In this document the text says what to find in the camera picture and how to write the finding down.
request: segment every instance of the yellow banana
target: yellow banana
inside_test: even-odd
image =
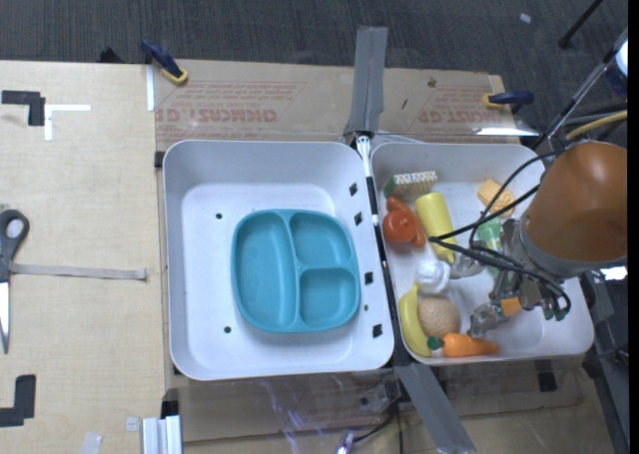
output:
[[[419,318],[417,317],[418,291],[419,284],[414,283],[410,290],[399,299],[397,303],[399,324],[401,325],[403,340],[408,348],[420,356],[430,356],[427,338],[419,325]]]

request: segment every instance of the blue divided plate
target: blue divided plate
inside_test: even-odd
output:
[[[266,210],[244,217],[233,235],[231,267],[238,309],[262,330],[336,328],[359,307],[352,241],[323,213]]]

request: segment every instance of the brown ball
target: brown ball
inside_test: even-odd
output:
[[[443,337],[458,333],[461,316],[457,307],[444,296],[427,296],[417,306],[419,325],[426,336]]]

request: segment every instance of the scissors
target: scissors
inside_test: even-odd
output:
[[[0,332],[2,349],[9,352],[9,275],[11,260],[29,232],[29,221],[17,210],[0,212]]]

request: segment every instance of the blue and yellow clamp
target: blue and yellow clamp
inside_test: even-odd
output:
[[[522,105],[530,105],[535,100],[532,92],[528,91],[511,91],[501,94],[490,94],[487,92],[481,97],[481,104],[488,110],[502,110],[505,105],[514,105],[511,108],[514,114]]]
[[[189,73],[179,66],[158,43],[143,39],[140,48],[152,60],[155,60],[162,67],[162,74],[176,85],[183,85],[189,78]]]

